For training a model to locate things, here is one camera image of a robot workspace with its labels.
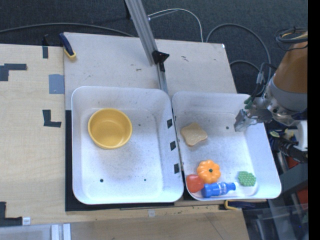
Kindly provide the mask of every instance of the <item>yellow plate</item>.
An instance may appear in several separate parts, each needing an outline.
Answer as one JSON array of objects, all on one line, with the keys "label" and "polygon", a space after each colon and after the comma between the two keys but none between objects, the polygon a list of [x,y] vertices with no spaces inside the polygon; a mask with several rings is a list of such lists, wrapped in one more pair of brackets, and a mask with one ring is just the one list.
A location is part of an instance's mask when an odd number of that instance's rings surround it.
[{"label": "yellow plate", "polygon": [[90,117],[88,132],[102,149],[113,150],[125,145],[132,135],[129,117],[115,108],[102,108]]}]

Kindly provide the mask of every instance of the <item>toy bread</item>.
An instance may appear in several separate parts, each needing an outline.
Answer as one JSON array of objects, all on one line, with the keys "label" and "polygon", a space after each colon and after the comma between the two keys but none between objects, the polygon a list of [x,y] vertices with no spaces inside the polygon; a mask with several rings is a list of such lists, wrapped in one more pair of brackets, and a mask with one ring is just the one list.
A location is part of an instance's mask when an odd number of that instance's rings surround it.
[{"label": "toy bread", "polygon": [[189,147],[192,147],[197,143],[204,141],[208,137],[207,133],[196,122],[183,127],[180,133],[183,136],[185,143]]}]

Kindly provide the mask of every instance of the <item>blue bottle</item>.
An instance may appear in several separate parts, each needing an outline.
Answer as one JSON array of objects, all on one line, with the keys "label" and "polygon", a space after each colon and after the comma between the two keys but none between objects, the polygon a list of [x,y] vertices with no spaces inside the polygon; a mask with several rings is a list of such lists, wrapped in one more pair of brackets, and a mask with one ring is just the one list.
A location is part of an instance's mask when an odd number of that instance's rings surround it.
[{"label": "blue bottle", "polygon": [[204,198],[209,198],[212,196],[222,196],[228,193],[230,190],[236,190],[236,184],[217,182],[212,184],[204,184],[204,188],[201,189],[202,196]]}]

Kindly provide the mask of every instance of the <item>orange bell pepper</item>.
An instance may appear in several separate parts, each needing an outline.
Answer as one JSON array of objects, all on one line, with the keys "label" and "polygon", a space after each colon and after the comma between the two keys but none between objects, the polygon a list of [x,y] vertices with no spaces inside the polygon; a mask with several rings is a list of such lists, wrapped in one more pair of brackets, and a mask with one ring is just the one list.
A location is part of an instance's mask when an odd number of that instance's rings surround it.
[{"label": "orange bell pepper", "polygon": [[221,176],[220,166],[210,159],[200,162],[196,173],[207,184],[216,183]]}]

